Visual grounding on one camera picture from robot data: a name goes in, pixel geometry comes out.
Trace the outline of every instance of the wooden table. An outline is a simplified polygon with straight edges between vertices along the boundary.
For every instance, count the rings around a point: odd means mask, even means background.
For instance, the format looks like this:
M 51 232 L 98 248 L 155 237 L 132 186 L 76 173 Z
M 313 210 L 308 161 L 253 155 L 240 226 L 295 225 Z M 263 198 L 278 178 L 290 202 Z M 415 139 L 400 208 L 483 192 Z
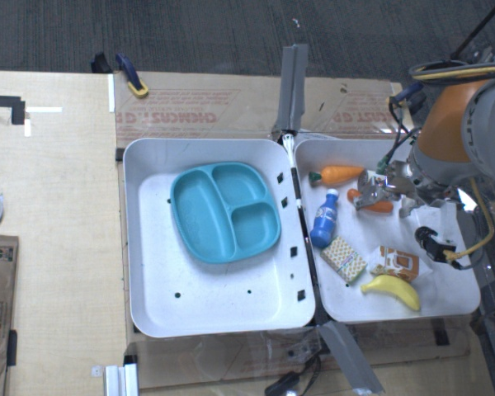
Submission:
M 99 371 L 121 365 L 125 288 L 116 121 L 108 77 L 95 74 L 0 72 L 0 95 L 27 107 L 62 107 L 31 114 L 31 136 L 0 108 L 0 234 L 20 239 L 12 328 L 16 365 L 8 396 L 102 395 Z M 467 330 L 462 357 L 375 368 L 387 394 L 492 394 L 478 338 Z M 338 370 L 309 395 L 341 389 Z M 207 384 L 146 394 L 255 392 L 274 379 Z M 338 395 L 354 394 L 351 389 Z

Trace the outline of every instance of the carrot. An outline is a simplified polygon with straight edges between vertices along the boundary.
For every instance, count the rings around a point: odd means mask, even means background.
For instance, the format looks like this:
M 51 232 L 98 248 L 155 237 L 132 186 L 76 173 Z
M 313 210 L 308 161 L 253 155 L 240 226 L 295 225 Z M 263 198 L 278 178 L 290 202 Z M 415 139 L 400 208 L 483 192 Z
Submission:
M 357 189 L 351 188 L 346 193 L 346 198 L 354 204 L 354 198 L 360 196 L 361 192 Z M 394 209 L 393 203 L 390 201 L 378 201 L 373 205 L 363 207 L 363 210 L 374 211 L 375 213 L 390 213 Z
M 310 183 L 321 181 L 325 185 L 336 185 L 358 177 L 363 167 L 357 166 L 326 166 L 321 172 L 310 172 Z

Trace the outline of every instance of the blue bottle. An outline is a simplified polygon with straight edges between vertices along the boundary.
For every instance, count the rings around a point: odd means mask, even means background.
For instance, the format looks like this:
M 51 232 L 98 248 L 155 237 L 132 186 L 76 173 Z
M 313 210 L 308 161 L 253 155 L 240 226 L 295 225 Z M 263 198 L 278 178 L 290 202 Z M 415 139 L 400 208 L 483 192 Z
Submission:
M 332 241 L 333 230 L 336 228 L 337 207 L 339 192 L 335 189 L 327 190 L 327 199 L 315 214 L 313 229 L 310 232 L 312 245 L 317 248 L 325 248 Z

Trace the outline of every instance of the blue plastic plate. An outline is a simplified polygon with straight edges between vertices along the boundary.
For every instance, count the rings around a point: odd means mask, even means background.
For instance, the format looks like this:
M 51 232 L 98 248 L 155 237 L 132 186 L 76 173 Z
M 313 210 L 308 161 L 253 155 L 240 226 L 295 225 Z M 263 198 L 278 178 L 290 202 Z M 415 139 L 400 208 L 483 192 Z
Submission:
M 179 175 L 171 186 L 178 231 L 192 255 L 222 263 L 271 248 L 279 213 L 261 175 L 245 163 L 214 163 Z

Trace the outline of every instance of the gray carpet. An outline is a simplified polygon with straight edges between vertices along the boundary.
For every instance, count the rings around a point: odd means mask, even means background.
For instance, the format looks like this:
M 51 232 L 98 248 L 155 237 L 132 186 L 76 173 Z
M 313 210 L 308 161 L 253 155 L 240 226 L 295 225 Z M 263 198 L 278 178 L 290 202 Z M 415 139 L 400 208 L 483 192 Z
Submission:
M 0 0 L 0 70 L 90 72 L 103 51 L 138 70 L 280 75 L 309 44 L 308 76 L 406 85 L 447 58 L 495 0 Z M 495 17 L 477 37 L 495 47 Z

